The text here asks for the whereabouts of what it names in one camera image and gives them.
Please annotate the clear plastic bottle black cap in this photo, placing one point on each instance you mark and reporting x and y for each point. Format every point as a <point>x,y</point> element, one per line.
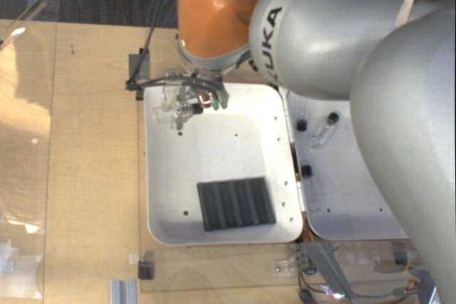
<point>197,109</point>
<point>309,185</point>
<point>301,124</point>
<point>322,133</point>

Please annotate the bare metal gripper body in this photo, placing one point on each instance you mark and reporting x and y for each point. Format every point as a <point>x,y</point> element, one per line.
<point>203,90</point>

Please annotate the black ribbed rectangular pad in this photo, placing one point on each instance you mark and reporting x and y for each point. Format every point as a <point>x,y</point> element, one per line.
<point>236,204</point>

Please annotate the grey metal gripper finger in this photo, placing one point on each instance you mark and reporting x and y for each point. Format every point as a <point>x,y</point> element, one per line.
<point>170,94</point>
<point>182,117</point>

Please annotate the white plastic tray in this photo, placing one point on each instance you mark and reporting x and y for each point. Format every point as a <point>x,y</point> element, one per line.
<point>342,181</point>
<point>221,153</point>

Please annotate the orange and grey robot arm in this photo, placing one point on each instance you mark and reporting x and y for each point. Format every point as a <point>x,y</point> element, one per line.
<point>320,32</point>

